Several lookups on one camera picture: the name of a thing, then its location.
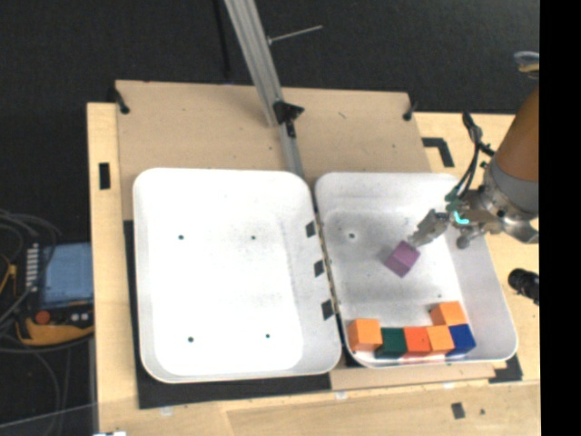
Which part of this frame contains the purple cube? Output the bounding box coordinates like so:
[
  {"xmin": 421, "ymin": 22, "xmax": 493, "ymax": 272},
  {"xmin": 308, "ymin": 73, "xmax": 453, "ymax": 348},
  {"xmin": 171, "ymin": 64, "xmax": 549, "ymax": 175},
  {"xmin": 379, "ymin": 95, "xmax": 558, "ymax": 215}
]
[{"xmin": 384, "ymin": 240, "xmax": 422, "ymax": 279}]

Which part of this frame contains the green cube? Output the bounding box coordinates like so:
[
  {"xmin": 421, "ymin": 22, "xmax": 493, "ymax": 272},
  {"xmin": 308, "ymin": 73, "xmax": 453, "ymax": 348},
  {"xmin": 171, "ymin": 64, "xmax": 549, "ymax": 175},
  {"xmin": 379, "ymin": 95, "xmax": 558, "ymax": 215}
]
[{"xmin": 374, "ymin": 327, "xmax": 408, "ymax": 360}]

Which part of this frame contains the white plastic tray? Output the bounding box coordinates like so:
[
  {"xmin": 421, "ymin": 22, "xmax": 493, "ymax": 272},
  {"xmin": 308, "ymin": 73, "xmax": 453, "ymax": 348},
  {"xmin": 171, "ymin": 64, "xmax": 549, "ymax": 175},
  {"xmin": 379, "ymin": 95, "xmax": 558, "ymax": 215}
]
[
  {"xmin": 313, "ymin": 171, "xmax": 519, "ymax": 370},
  {"xmin": 132, "ymin": 166, "xmax": 343, "ymax": 384}
]

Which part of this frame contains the brown cardboard board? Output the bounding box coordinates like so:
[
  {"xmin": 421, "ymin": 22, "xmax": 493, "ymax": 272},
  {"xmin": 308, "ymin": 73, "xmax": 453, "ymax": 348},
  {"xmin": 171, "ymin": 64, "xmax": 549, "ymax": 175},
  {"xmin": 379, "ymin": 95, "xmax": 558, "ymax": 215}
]
[{"xmin": 113, "ymin": 79, "xmax": 497, "ymax": 391}]

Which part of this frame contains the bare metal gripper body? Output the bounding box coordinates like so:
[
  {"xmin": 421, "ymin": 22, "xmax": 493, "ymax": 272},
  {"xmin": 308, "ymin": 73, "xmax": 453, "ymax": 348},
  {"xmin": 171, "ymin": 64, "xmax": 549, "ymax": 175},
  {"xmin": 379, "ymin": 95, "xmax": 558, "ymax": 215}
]
[{"xmin": 447, "ymin": 189, "xmax": 540, "ymax": 250}]

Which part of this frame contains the red-orange cube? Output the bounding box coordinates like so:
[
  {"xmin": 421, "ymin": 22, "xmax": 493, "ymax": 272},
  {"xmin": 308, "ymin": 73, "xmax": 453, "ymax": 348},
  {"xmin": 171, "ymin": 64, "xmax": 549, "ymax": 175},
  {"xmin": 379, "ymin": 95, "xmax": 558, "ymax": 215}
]
[{"xmin": 402, "ymin": 325, "xmax": 433, "ymax": 356}]

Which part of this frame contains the orange cube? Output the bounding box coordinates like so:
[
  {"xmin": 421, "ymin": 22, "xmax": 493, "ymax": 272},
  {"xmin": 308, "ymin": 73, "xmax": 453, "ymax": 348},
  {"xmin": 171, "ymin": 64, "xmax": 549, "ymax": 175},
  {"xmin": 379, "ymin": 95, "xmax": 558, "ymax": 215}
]
[
  {"xmin": 426, "ymin": 324, "xmax": 457, "ymax": 354},
  {"xmin": 428, "ymin": 301, "xmax": 469, "ymax": 328},
  {"xmin": 347, "ymin": 318, "xmax": 384, "ymax": 353}
]

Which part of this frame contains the blue cube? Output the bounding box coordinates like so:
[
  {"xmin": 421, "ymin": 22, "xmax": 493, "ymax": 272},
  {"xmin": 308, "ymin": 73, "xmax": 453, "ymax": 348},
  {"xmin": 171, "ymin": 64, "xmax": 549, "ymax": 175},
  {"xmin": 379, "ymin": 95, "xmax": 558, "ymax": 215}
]
[{"xmin": 446, "ymin": 323, "xmax": 478, "ymax": 359}]

